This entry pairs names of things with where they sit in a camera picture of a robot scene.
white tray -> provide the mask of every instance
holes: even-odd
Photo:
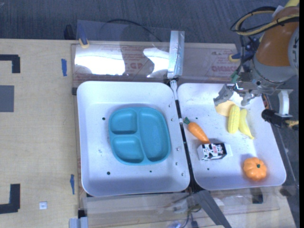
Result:
[[[261,113],[265,109],[261,97],[250,101],[246,108],[247,123],[254,140],[238,131],[227,131],[228,118],[215,111],[213,98],[218,96],[222,84],[182,84],[178,88],[182,117],[198,123],[213,143],[230,144],[232,156],[220,160],[200,161],[196,148],[199,141],[185,127],[191,164],[196,182],[207,190],[240,189],[261,186],[279,186],[286,179],[284,164],[276,144],[271,125],[265,122]],[[234,93],[231,100],[241,107],[242,98]],[[259,182],[248,179],[242,171],[243,162],[256,156],[265,161],[267,177]]]
[[[178,192],[190,182],[172,90],[162,83],[92,82],[77,90],[81,177],[85,191],[96,197]],[[152,165],[127,165],[113,155],[108,120],[117,109],[148,106],[160,111],[167,122],[171,152]]]

wooden table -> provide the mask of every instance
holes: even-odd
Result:
[[[20,184],[21,190],[20,209],[0,214],[0,227],[68,227],[69,219],[77,217],[73,43],[0,39],[0,54],[20,57],[20,73],[12,73],[10,61],[0,61],[0,85],[14,86],[14,112],[0,112],[0,204],[9,203],[11,184]],[[67,76],[63,75],[61,59],[67,61]],[[71,175],[75,178],[74,194]],[[226,215],[227,220],[232,227],[295,227],[286,198],[279,192],[275,198],[279,210]],[[47,202],[47,209],[39,209],[40,202]],[[198,221],[200,227],[213,225],[210,218]]]

gray metal leg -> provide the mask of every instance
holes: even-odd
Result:
[[[216,225],[222,225],[225,228],[231,228],[228,220],[210,195],[209,191],[202,190],[194,194],[195,200],[200,204],[202,209],[209,215]]]

blue tape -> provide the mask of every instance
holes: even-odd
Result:
[[[72,193],[74,195],[75,194],[75,187],[74,187],[75,181],[74,181],[74,175],[73,174],[71,174],[70,183],[71,183],[71,187],[72,187]]]
[[[63,76],[67,76],[67,61],[65,59],[61,59],[61,68]]]

black corner marker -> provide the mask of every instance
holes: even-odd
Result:
[[[0,204],[0,214],[18,212],[20,208],[20,184],[11,184],[9,192],[9,203]]]
[[[0,61],[11,61],[11,72],[20,73],[20,57],[14,54],[0,54]]]

